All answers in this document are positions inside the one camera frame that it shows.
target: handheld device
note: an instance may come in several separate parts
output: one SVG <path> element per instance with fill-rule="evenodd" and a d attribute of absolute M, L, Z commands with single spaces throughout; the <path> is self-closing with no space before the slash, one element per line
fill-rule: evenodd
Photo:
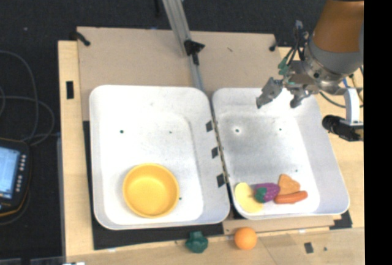
<path fill-rule="evenodd" d="M 22 208 L 30 175 L 28 145 L 0 138 L 0 217 L 17 213 Z"/>

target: yellow bowl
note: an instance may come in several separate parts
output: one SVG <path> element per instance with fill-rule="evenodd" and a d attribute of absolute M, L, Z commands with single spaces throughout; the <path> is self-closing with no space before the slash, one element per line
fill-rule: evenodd
<path fill-rule="evenodd" d="M 147 163 L 132 168 L 124 179 L 122 194 L 136 214 L 156 218 L 169 214 L 179 199 L 178 181 L 167 168 Z"/>

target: wooden table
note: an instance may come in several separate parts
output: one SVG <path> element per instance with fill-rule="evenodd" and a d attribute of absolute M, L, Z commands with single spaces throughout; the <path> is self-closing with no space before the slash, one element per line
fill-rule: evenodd
<path fill-rule="evenodd" d="M 350 195 L 353 228 L 330 231 L 329 227 L 341 216 L 257 222 L 229 216 L 223 222 L 225 235 L 209 238 L 209 247 L 202 255 L 188 251 L 183 241 L 94 250 L 82 128 L 82 122 L 88 120 L 89 91 L 104 83 L 190 86 L 192 80 L 187 71 L 188 59 L 180 56 L 171 31 L 83 27 L 78 31 L 92 42 L 90 47 L 74 41 L 58 42 L 67 261 L 128 264 L 132 260 L 155 264 L 159 258 L 161 264 L 260 264 L 261 260 L 263 264 L 323 264 L 334 259 L 340 264 L 364 262 L 363 143 L 349 143 L 335 135 L 330 135 L 330 140 Z M 222 86 L 262 87 L 270 76 L 277 77 L 276 64 L 286 50 L 270 52 L 268 47 L 274 37 L 268 34 L 193 32 L 192 38 L 206 44 L 199 56 L 208 95 Z M 244 61 L 250 64 L 243 67 Z M 114 75 L 110 71 L 113 66 L 123 72 Z M 179 74 L 173 75 L 173 66 Z M 356 77 L 361 84 L 361 75 Z M 316 98 L 323 116 L 345 116 L 342 108 L 319 95 Z M 232 241 L 235 230 L 245 225 L 253 227 L 259 236 L 256 248 L 248 252 L 238 250 Z M 304 248 L 304 243 L 309 242 L 313 253 L 306 253 Z"/>

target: tray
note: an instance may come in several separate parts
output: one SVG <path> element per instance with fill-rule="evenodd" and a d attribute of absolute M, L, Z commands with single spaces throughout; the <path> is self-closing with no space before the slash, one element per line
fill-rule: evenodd
<path fill-rule="evenodd" d="M 213 95 L 217 131 L 228 182 L 277 184 L 281 174 L 298 181 L 308 198 L 295 204 L 264 204 L 256 213 L 233 203 L 245 218 L 260 220 L 304 215 L 341 214 L 349 196 L 314 97 L 292 109 L 284 89 L 271 103 L 257 109 L 260 89 L 226 88 Z"/>
<path fill-rule="evenodd" d="M 207 96 L 195 88 L 115 86 L 89 98 L 92 193 L 99 223 L 112 230 L 219 223 L 229 213 Z M 122 195 L 127 172 L 157 163 L 177 178 L 176 208 L 159 218 L 134 214 Z"/>

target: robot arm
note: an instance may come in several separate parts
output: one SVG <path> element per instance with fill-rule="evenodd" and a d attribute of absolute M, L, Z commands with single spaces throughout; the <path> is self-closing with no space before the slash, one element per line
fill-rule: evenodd
<path fill-rule="evenodd" d="M 296 45 L 279 64 L 281 80 L 270 78 L 257 98 L 257 107 L 276 98 L 282 88 L 293 95 L 292 108 L 301 105 L 301 101 L 320 91 L 331 95 L 344 95 L 346 102 L 346 119 L 331 119 L 323 123 L 329 131 L 349 141 L 363 140 L 363 124 L 347 116 L 356 114 L 357 91 L 342 88 L 339 84 L 363 65 L 364 36 L 364 0 L 326 0 L 324 9 L 313 33 L 309 36 L 303 31 L 300 21 L 295 25 Z M 299 61 L 294 61 L 298 52 Z"/>

